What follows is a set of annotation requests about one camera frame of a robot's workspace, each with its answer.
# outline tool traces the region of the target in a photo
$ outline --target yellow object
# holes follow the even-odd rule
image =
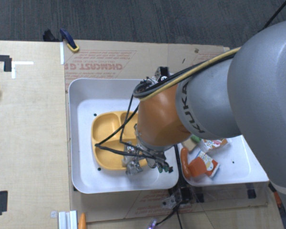
[[[191,152],[197,146],[198,143],[192,140],[191,138],[188,138],[185,141],[183,141],[181,144],[184,147],[186,147],[189,152]]]
[[[85,215],[85,213],[81,214],[80,221],[78,223],[78,229],[86,229],[86,215]]]
[[[70,44],[67,44],[68,48],[72,51],[72,52],[78,52],[80,47],[75,44],[76,48],[72,48]]]
[[[106,137],[111,135],[117,130],[125,121],[127,111],[113,111],[98,115],[92,123],[91,127],[91,139],[92,148],[97,163],[108,170],[126,170],[126,167],[122,165],[122,155],[114,154],[107,150],[102,150],[94,145],[101,142]],[[123,141],[131,141],[132,145],[137,145],[134,125],[138,122],[138,114],[135,114],[133,118],[126,124],[123,132]],[[124,151],[124,144],[120,143],[119,131],[107,142],[103,143],[102,146],[106,146],[115,150]],[[140,166],[147,165],[146,159],[139,161]]]

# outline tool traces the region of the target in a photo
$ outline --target yellow cable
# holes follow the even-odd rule
[[[210,65],[210,64],[212,64],[212,63],[214,63],[214,62],[216,62],[218,60],[221,60],[224,57],[227,57],[227,56],[230,56],[230,55],[236,53],[239,49],[240,49],[240,47],[234,48],[234,49],[229,50],[227,52],[224,52],[224,53],[222,53],[222,54],[220,54],[220,55],[218,55],[218,56],[216,56],[216,57],[214,57],[214,58],[212,58],[212,59],[210,59],[208,61],[203,62],[199,66],[197,66],[197,67],[195,67],[195,68],[185,72],[184,74],[178,76],[176,79],[172,80],[171,82],[169,82],[168,84],[164,85],[163,87],[157,89],[156,91],[154,91],[153,93],[149,94],[148,96],[141,98],[140,101],[145,101],[147,99],[150,99],[150,98],[154,97],[155,95],[159,94],[160,92],[164,91],[165,89],[167,89],[167,88],[169,88],[169,87],[179,83],[180,81],[184,80],[185,78],[189,77],[193,73],[195,73],[195,72],[197,72],[197,71],[207,67],[208,65]]]

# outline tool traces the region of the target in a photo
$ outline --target light wood board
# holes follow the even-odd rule
[[[0,41],[0,54],[34,62],[16,65],[16,79],[0,62],[0,229],[57,228],[51,211],[70,210],[60,44]]]

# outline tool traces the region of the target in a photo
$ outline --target cardboard box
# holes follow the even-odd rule
[[[77,40],[80,50],[72,53],[64,42],[66,109],[69,119],[68,87],[79,78],[144,79],[152,77],[159,66],[168,66],[176,73],[191,65],[213,58],[229,48],[210,45],[155,44],[136,42],[104,42]],[[130,219],[167,215],[161,202],[169,196],[167,190],[147,190],[83,194],[76,191],[71,179],[70,123],[68,121],[68,149],[71,210],[86,213],[88,222]],[[267,203],[265,184],[255,189],[256,199],[249,199],[245,184],[228,187],[204,187],[197,196],[204,203],[183,205],[180,213],[221,208],[237,208]]]

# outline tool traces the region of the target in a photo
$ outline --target black plastic clip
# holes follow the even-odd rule
[[[59,42],[59,40],[53,36],[50,29],[45,30],[45,32],[42,34],[42,38],[45,42]]]

